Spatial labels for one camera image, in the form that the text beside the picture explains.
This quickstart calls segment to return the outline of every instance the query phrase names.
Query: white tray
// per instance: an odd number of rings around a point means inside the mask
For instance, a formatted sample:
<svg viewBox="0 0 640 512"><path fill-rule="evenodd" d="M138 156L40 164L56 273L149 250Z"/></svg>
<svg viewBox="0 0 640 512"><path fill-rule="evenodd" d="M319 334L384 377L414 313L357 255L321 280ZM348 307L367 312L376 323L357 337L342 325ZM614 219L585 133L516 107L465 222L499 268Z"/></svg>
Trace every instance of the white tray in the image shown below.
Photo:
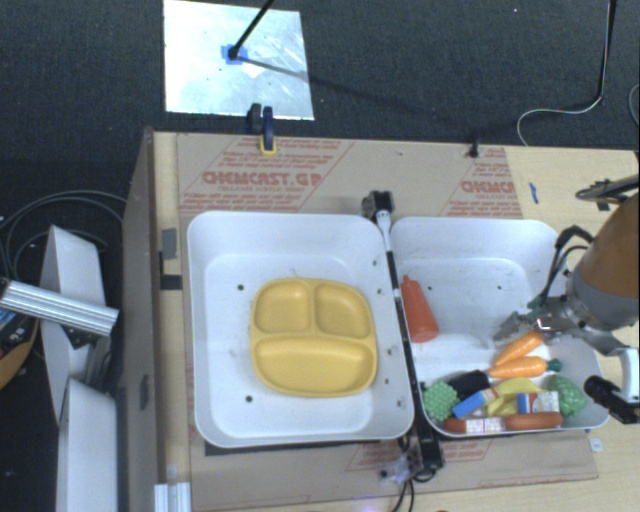
<svg viewBox="0 0 640 512"><path fill-rule="evenodd" d="M187 233L198 430L221 447L392 439L414 416L383 240L362 217L206 212ZM377 375L342 398L272 391L256 376L249 314L273 279L341 281L368 300Z"/></svg>
<svg viewBox="0 0 640 512"><path fill-rule="evenodd" d="M494 333L512 311L526 313L526 304L544 288L556 238L549 226L530 220L405 217L394 224L398 276L420 283L440 327L432 341L412 343L419 381L431 385L491 367L498 351ZM565 283L559 274L550 295L562 294ZM594 350L570 336L532 355L560 359L560 375L579 387L589 376L602 375ZM547 376L532 380L540 384ZM596 428L608 418L606 409L587 398L587 406L562 428ZM427 419L447 436L466 437Z"/></svg>

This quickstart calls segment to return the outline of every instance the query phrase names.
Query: orange carrot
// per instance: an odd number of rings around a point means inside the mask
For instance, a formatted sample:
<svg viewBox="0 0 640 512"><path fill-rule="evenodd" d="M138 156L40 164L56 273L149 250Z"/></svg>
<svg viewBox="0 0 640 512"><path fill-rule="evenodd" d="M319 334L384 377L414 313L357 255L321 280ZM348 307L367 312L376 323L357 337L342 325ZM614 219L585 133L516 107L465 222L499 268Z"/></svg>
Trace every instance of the orange carrot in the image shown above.
<svg viewBox="0 0 640 512"><path fill-rule="evenodd" d="M500 366L501 364L508 363L509 361L525 356L535 348L542 345L543 341L544 338L541 333L529 331L521 338L509 343L509 345L507 345L507 347L500 353L493 365Z"/></svg>
<svg viewBox="0 0 640 512"><path fill-rule="evenodd" d="M494 379L513 379L514 377L539 377L547 370L558 372L561 368L562 365L557 359L547 363L538 356L524 356L491 368L487 373Z"/></svg>

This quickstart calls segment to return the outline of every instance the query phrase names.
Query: black rod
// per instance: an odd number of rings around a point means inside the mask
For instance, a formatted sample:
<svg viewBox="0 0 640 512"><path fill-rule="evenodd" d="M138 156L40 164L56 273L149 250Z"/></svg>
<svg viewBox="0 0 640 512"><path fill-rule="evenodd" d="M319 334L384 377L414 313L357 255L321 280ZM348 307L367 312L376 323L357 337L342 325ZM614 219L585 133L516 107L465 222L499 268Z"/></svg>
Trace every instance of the black rod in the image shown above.
<svg viewBox="0 0 640 512"><path fill-rule="evenodd" d="M256 15L256 17L251 22L251 25L249 25L247 27L247 30L244 31L244 34L240 36L240 39L238 39L238 42L234 44L231 48L229 48L229 58L231 60L236 60L238 58L238 53L240 52L240 48L242 48L242 45L247 40L247 38L251 35L251 32L253 32L253 29L258 26L258 23L260 23L260 20L262 19L262 17L267 13L269 8L275 1L276 0L267 0L265 2L265 4L262 6L262 9L260 9L260 12Z"/></svg>

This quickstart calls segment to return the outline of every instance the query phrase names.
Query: robotic arm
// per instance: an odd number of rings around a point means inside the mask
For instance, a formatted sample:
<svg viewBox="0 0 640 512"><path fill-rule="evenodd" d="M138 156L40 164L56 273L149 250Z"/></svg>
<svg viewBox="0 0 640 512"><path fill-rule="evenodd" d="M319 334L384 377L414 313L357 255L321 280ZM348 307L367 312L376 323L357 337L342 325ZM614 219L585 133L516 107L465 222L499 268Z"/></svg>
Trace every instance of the robotic arm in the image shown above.
<svg viewBox="0 0 640 512"><path fill-rule="evenodd" d="M576 194L580 199L620 206L595 238L577 226L560 234L547 286L529 303L531 312L512 314L495 336L502 338L527 324L544 332L551 341L562 333L571 334L605 356L619 357L624 375L622 388L593 376L584 383L584 389L625 424L640 423L638 349L624 345L612 331L638 321L638 194L631 198L622 194L637 186L638 177L633 176L615 183L596 184ZM565 293L547 297L566 254L573 249L561 255L573 236L583 238L589 245L580 246L586 251L569 274Z"/></svg>

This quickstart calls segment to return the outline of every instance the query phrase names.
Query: brown cylinder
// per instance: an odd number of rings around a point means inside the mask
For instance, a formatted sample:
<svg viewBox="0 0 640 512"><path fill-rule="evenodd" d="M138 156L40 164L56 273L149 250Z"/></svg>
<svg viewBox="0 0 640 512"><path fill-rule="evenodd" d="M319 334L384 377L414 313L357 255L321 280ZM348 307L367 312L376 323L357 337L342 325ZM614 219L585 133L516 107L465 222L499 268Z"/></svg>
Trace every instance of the brown cylinder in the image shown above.
<svg viewBox="0 0 640 512"><path fill-rule="evenodd" d="M414 343L430 341L438 335L440 329L429 303L422 293L420 283L404 276L400 285L404 313L409 327L409 338Z"/></svg>
<svg viewBox="0 0 640 512"><path fill-rule="evenodd" d="M585 283L596 290L638 298L638 194L607 219L578 269Z"/></svg>

